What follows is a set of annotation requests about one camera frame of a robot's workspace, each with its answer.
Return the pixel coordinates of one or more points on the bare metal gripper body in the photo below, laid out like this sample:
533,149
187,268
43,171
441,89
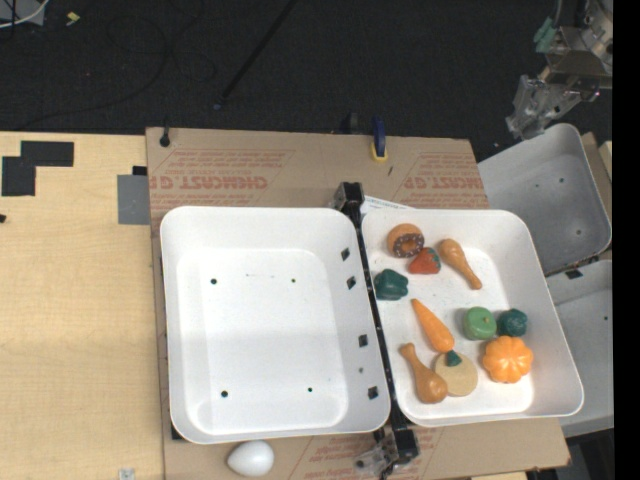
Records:
580,58

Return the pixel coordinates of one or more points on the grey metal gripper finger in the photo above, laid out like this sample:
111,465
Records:
561,102
526,110

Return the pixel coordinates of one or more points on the white plastic tray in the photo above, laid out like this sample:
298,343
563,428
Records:
550,203
480,288
265,338
590,348

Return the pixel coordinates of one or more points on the tan chicken drumstick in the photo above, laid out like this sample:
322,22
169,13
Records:
427,380
457,259

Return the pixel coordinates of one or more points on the white paper label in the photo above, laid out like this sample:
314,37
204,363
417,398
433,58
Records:
387,203

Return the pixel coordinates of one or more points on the brown doughnut with sprinkles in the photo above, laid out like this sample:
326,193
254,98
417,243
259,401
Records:
400,233

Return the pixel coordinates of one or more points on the red strawberry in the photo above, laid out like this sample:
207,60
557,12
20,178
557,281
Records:
424,263

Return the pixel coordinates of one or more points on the light green apple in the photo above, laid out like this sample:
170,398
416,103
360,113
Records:
478,324

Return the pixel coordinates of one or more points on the brown cardboard board, red print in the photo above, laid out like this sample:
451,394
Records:
310,168

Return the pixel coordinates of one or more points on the orange carrot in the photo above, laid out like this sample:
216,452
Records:
434,327

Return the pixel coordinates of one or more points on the orange pumpkin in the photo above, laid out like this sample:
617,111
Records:
508,360

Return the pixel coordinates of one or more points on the thin black rod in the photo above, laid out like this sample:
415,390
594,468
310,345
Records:
376,313

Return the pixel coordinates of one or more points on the beige round with green stem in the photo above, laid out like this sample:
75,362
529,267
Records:
462,380

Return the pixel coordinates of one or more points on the white egg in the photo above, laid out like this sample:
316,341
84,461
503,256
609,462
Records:
251,458

